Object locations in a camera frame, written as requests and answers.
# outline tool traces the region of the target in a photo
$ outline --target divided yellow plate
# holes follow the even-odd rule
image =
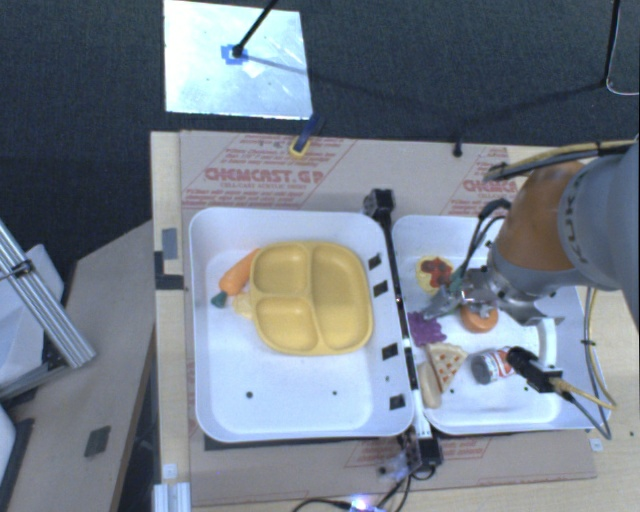
[[[360,259],[330,242],[264,247],[251,265],[252,318],[262,340],[295,355],[344,354],[373,331]]]

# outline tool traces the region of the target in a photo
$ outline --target toy can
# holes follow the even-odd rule
[[[507,363],[507,353],[511,347],[498,350],[486,350],[476,354],[471,359],[471,372],[480,384],[490,384],[498,379],[504,379],[516,372]]]

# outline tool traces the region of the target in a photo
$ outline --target black fabric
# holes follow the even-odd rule
[[[638,86],[638,4],[622,2],[612,68],[629,89]],[[598,87],[611,5],[281,0],[278,8],[301,12],[323,135],[561,145],[638,131],[638,98]],[[63,274],[150,218],[151,131],[302,127],[166,113],[162,22],[160,0],[0,2],[0,218],[25,248],[45,243]]]

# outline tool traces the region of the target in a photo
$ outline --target white tray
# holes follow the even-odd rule
[[[408,372],[387,249],[380,227],[356,213],[210,208],[190,229],[194,311],[196,416],[223,442],[393,436],[413,418]],[[369,342],[338,356],[292,356],[259,338],[253,322],[210,299],[218,280],[256,247],[322,240],[350,248],[362,261],[371,292]],[[370,258],[382,263],[369,270]],[[388,291],[374,297],[386,281]],[[384,358],[385,347],[397,355]]]
[[[407,216],[393,229],[400,284],[407,313],[419,311],[427,304],[427,294],[415,278],[415,265],[424,256],[445,257],[454,267],[462,263],[477,219],[442,216]],[[496,223],[488,239],[497,234]],[[481,246],[470,267],[486,262],[488,250]],[[494,330],[486,334],[469,333],[459,315],[439,319],[447,343],[461,346],[470,354],[485,349],[519,345],[540,355],[547,365],[564,370],[563,377],[579,388],[590,390],[582,339],[582,308],[576,290],[564,288],[553,299],[537,302],[550,315],[565,317],[558,326],[550,320],[539,327],[521,327],[506,313]],[[414,347],[416,365],[426,358],[422,348]],[[590,402],[584,405],[598,416]],[[450,390],[442,397],[438,409],[425,409],[425,416],[437,429],[453,435],[489,434],[530,430],[591,428],[580,411],[555,393],[540,394],[526,385],[519,375],[493,382],[476,383],[471,374],[470,358],[457,373]]]

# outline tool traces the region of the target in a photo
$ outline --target orange carrot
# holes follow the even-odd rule
[[[225,272],[218,286],[227,295],[238,295],[251,275],[251,262],[260,249],[254,249]]]

